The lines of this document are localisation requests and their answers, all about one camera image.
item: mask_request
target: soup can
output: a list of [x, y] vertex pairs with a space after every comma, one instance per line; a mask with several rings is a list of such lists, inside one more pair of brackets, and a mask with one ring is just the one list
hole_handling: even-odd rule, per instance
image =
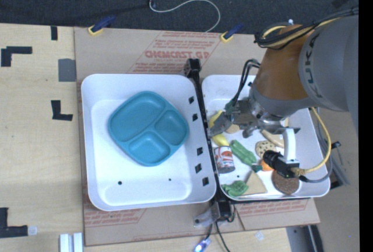
[[214, 155], [218, 173], [229, 173], [235, 170], [232, 150], [229, 146], [215, 148]]

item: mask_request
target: blue clamp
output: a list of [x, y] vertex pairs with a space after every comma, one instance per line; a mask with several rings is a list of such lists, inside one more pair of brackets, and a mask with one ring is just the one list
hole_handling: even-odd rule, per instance
[[224, 42], [224, 43], [227, 43], [228, 41], [230, 41], [232, 39], [233, 34], [238, 33], [239, 31], [241, 31], [243, 27], [244, 27], [243, 24], [237, 24], [237, 25], [235, 25], [231, 30], [223, 33], [220, 36], [220, 40], [222, 42]]
[[103, 28], [110, 26], [115, 20], [115, 16], [107, 16], [100, 20], [95, 25], [88, 28], [89, 34], [92, 36], [98, 35], [103, 31]]

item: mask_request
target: blue plate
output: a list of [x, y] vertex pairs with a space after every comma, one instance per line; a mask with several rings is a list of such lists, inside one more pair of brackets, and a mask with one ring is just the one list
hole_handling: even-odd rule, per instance
[[109, 134], [133, 160], [156, 166], [167, 160], [189, 135], [188, 123], [155, 92], [140, 92], [110, 116]]

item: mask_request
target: cardboard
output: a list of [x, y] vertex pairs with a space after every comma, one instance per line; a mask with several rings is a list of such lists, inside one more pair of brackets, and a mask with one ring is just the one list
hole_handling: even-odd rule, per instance
[[[213, 74], [240, 75], [245, 61], [251, 58], [260, 61], [264, 49], [254, 44], [254, 36], [243, 34], [223, 43], [217, 33], [104, 29], [91, 36], [86, 28], [78, 27], [74, 32], [85, 245], [205, 235], [207, 229], [194, 227], [193, 217], [206, 211], [208, 202], [115, 212], [100, 211], [90, 203], [86, 191], [80, 85], [91, 74], [180, 74], [188, 58], [200, 59], [201, 79]], [[221, 225], [223, 233], [319, 222], [313, 199], [252, 202], [237, 204], [236, 209], [236, 219]]]

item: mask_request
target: brown round patty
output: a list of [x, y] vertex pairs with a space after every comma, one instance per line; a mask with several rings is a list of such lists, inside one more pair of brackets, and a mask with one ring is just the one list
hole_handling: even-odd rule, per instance
[[290, 195], [294, 192], [296, 192], [299, 188], [299, 179], [294, 178], [285, 178], [282, 177], [277, 171], [273, 171], [272, 173], [272, 182], [274, 187], [277, 191], [280, 191], [281, 193]]

